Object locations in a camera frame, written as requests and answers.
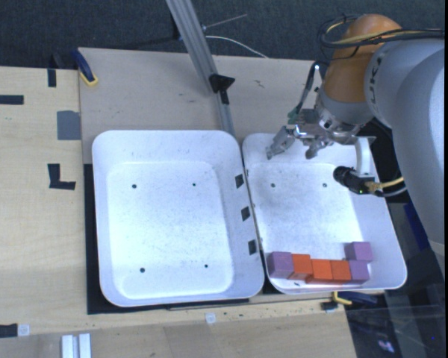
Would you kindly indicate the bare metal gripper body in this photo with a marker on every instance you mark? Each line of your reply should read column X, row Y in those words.
column 313, row 123

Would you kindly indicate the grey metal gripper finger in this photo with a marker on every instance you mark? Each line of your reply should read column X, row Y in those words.
column 280, row 142
column 316, row 148

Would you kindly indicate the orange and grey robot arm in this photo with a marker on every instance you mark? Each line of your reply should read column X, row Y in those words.
column 407, row 88

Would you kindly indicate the white plastic tray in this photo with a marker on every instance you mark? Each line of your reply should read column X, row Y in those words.
column 171, row 218
column 306, row 215

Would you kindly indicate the purple cube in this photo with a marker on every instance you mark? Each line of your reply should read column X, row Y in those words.
column 280, row 264
column 359, row 270
column 360, row 251

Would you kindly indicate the orange cube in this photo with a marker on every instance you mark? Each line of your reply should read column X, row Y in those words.
column 322, row 269
column 341, row 270
column 302, row 263

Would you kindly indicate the brown cardboard board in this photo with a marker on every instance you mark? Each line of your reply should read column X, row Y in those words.
column 145, row 88

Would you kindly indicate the black cylinder on white bracket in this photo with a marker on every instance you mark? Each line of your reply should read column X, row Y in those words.
column 352, row 179

